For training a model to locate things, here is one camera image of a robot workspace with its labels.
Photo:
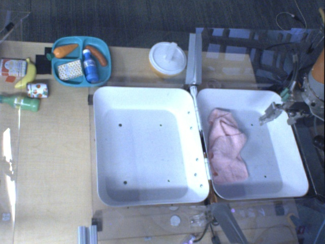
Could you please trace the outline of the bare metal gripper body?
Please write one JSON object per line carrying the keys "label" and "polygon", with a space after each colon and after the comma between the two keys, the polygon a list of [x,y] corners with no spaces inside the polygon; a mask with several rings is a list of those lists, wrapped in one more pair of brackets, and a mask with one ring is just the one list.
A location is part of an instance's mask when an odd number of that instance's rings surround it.
{"label": "bare metal gripper body", "polygon": [[289,117],[301,118],[304,116],[315,116],[324,119],[324,101],[319,98],[306,97],[283,97],[282,109]]}

